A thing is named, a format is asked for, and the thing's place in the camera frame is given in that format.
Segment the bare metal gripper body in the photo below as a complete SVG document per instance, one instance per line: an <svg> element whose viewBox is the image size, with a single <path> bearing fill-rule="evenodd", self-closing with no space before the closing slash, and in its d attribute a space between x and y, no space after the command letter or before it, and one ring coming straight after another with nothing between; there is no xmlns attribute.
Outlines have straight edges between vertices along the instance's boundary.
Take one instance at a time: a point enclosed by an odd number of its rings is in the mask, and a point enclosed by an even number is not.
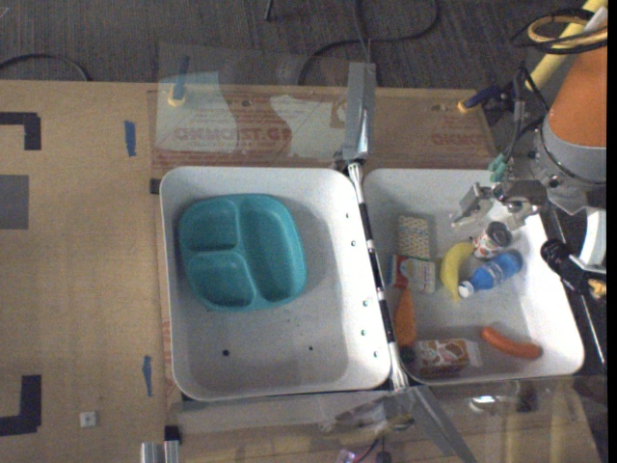
<svg viewBox="0 0 617 463"><path fill-rule="evenodd" d="M493 183L493 195L502 204L542 205L549 197L549 190L562 183L562 173L536 159L496 159Z"/></svg>

